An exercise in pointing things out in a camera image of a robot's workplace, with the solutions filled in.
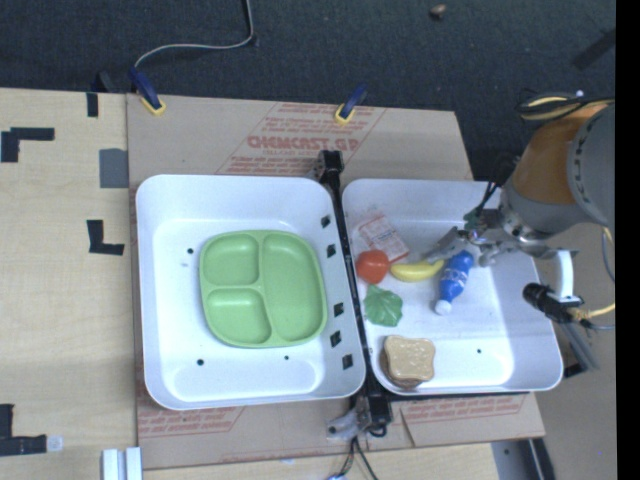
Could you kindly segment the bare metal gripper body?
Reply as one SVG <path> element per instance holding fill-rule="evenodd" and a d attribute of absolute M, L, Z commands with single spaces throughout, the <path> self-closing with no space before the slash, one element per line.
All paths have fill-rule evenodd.
<path fill-rule="evenodd" d="M 509 209 L 473 209 L 464 216 L 464 222 L 468 241 L 479 248 L 499 245 L 502 253 L 520 251 L 535 258 L 550 251 L 546 243 L 549 235 L 526 225 Z"/>

